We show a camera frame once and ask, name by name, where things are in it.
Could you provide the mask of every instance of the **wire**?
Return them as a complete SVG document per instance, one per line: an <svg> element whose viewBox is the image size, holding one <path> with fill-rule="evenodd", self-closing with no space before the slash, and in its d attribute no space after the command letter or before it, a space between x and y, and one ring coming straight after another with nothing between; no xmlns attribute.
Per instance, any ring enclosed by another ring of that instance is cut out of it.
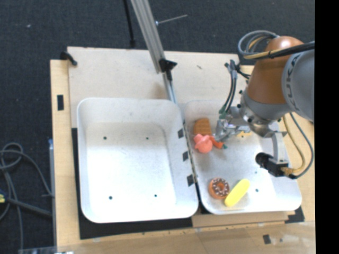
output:
<svg viewBox="0 0 339 254"><path fill-rule="evenodd" d="M240 70L240 63L238 64L238 65L236 65L236 71L237 71L237 73L239 73L241 76L243 76L245 79L249 79L250 78L250 74L246 74L246 73L244 73L244 72L242 72L241 70Z"/></svg>
<svg viewBox="0 0 339 254"><path fill-rule="evenodd" d="M300 147L298 146L298 144L296 143L296 141L295 141L295 139L292 135L292 132L291 132L291 130L288 126L287 120L286 120L286 116L284 115L282 118L283 118L286 130L288 132L288 135L289 135L290 139L292 140L294 146L296 147L297 151L299 152L299 155L300 155L301 160L302 160L301 166L299 168L282 168L282 170L285 172L286 175L290 175L292 173L298 173L298 172L302 171L305 167L306 161L305 161L304 154L302 153Z"/></svg>
<svg viewBox="0 0 339 254"><path fill-rule="evenodd" d="M253 55L244 56L245 59L266 59L266 58L275 58L275 57L283 57L287 55L292 55L294 53L304 52L308 50L312 50L315 48L315 42L309 42L305 44L300 44L293 47L276 49L267 52L255 53Z"/></svg>
<svg viewBox="0 0 339 254"><path fill-rule="evenodd" d="M242 49L242 45L244 45L245 40L251 37L247 44L245 50ZM266 59L266 58L275 58L275 57L282 57L291 55L294 53L299 53L303 51L312 50L315 48L315 42L308 42L304 44L300 44L293 47L283 48L283 49L276 49L271 51L260 51L256 52L256 48L259 44L263 41L268 41L274 38L280 37L279 35L266 31L266 30L257 30L250 32L244 35L238 43L238 52L243 56L244 59L248 60L259 60L259 59Z"/></svg>
<svg viewBox="0 0 339 254"><path fill-rule="evenodd" d="M225 63L225 67L228 69L230 75L231 75L231 87L227 96L227 99L225 101L225 103L223 104L223 106L221 107L221 109L219 110L219 118L220 119L224 119L228 110L230 109L233 99L234 99L234 95L235 95L235 90L236 90L236 86L237 86L237 71L236 71L236 65L234 63L233 60L230 61L230 64Z"/></svg>
<svg viewBox="0 0 339 254"><path fill-rule="evenodd" d="M300 178L301 176L303 176L308 170L309 168L312 166L313 162L314 162L314 150L313 150L313 147L312 147L312 144L311 142L309 141L309 139L307 138L307 136L305 135L304 131L301 129L300 125L298 124L297 120L295 119L295 117L293 116L292 113L289 113L293 122L295 123L295 125L297 126L298 130L300 131L300 133L302 134L303 138L306 140L308 146L309 146L309 149L310 149L310 152L311 152L311 159L309 161L309 164L307 165L307 167L305 167L305 156L304 154L302 153L301 149L298 147L298 145L296 144L293 136L291 135L291 130L289 129L288 125L287 125L287 122L286 122L286 117L284 116L283 117L283 120L284 120L284 124L286 126L286 130L293 142L293 144L295 145L295 147L297 148L300 156L301 156L301 159L302 159L302 164L299 168L296 168L296 169L293 169L293 168L282 168L282 170L285 172L285 174L292 178L292 179L297 179L297 178Z"/></svg>
<svg viewBox="0 0 339 254"><path fill-rule="evenodd" d="M19 150L14 150L14 149L8 149L9 147L16 147ZM5 161L5 154L7 153L14 153L17 154L17 158L10 164L8 164ZM8 173L8 169L11 167L14 167L15 165L19 164L22 160L22 158L27 158L29 160L30 163L32 163L34 165L34 167L36 168L36 170L38 171L41 180L45 186L46 191L48 192L48 194L50 196L53 196L51 190L49 189L47 182L39 168L39 166L37 165L37 163L28 155L26 155L23 152L23 148L20 144L15 143L15 142L11 142L6 144L2 150L0 150L0 171L2 172L2 174L4 175L4 178L6 180L7 183L7 191L8 191L8 200L11 200L13 204L16 205L16 210L17 210L17 214L18 214L18 218L19 218L19 229L20 229L20 249L23 249L24 246L24 234L23 234L23 222L22 222L22 214L21 214L21 208L19 206L19 204L24 205L24 207L29 208L32 211L36 211L36 212L41 212L44 210L41 210L35 206L31 206L31 205L26 205L22 202L19 202L18 198L17 198L17 194L16 194L16 190L12 181L12 178L10 176L10 174ZM0 215L0 221L5 217L5 215L8 213L10 208L10 203L8 202L4 212L2 213L2 215Z"/></svg>

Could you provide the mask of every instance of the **yellow cable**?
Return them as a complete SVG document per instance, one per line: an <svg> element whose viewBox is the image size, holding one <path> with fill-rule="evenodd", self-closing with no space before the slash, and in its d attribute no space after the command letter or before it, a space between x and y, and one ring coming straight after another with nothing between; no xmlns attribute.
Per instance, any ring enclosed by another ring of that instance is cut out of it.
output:
<svg viewBox="0 0 339 254"><path fill-rule="evenodd" d="M256 58L265 57L265 56L268 56L268 55L273 55L276 52L280 52L280 51L285 50L285 49L288 49L288 48L275 49L275 50L272 50L272 51L255 53L253 55L244 56L244 58L245 59L256 59Z"/></svg>
<svg viewBox="0 0 339 254"><path fill-rule="evenodd" d="M292 173L298 173L298 172L302 171L304 169L304 167L305 167L306 161L305 161L304 154L302 153L301 149L299 148L299 146L297 145L294 137L291 134L291 131L290 131L290 128L289 128L289 126L287 124L287 120L286 120L286 116L285 115L283 116L283 121L284 121L286 130L288 132L288 135L290 136L293 144L295 145L296 149L298 150L298 152L299 152L299 154L301 156L301 160L302 160L302 164L301 164L301 166L299 168L281 168L281 170L285 172L285 175L290 175Z"/></svg>
<svg viewBox="0 0 339 254"><path fill-rule="evenodd" d="M250 49L256 42L258 42L258 41L261 40L262 38L264 38L264 37L260 37L260 38L255 39L254 41L251 41L250 44L249 44L249 46L248 46L248 49Z"/></svg>

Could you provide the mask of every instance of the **black clip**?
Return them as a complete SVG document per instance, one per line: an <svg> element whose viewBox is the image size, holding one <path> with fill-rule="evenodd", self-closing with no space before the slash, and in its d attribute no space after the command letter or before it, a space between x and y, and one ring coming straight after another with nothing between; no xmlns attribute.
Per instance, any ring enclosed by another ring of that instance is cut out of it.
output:
<svg viewBox="0 0 339 254"><path fill-rule="evenodd" d="M72 63L73 66L78 65L78 62L76 62L74 60L74 58L70 55L70 53L67 52L67 51L62 51L61 52L60 59L62 59L62 60L67 60L68 59Z"/></svg>
<svg viewBox="0 0 339 254"><path fill-rule="evenodd" d="M172 78L171 70L177 65L177 63L162 58L159 61L159 64L160 64L161 71L166 73L167 79L169 81L172 81L173 78Z"/></svg>

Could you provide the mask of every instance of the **toy donut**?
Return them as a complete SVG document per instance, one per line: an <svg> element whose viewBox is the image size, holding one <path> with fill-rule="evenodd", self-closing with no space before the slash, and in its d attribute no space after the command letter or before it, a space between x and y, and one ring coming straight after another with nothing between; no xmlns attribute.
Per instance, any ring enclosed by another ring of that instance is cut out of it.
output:
<svg viewBox="0 0 339 254"><path fill-rule="evenodd" d="M216 199L223 199L229 194L229 185L225 179L214 178L208 185L208 193Z"/></svg>

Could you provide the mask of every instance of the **dark carpet floor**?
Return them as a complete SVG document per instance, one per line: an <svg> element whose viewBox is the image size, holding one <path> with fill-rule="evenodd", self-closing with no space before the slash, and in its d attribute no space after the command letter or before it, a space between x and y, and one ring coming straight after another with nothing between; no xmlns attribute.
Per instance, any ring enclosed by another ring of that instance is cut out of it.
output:
<svg viewBox="0 0 339 254"><path fill-rule="evenodd" d="M236 53L241 36L254 30L315 39L315 0L149 2L158 21L188 15L158 27L165 50ZM136 47L145 49L131 5L130 10ZM128 48L129 40L122 0L0 0L0 150L18 142L50 184L50 59L58 59L67 46ZM7 163L15 161L14 155L7 158ZM19 200L51 210L27 158L7 174ZM8 191L3 174L0 188ZM0 253L17 253L19 216L15 206L5 209L0 204ZM53 245L51 219L22 210L22 222L24 248Z"/></svg>

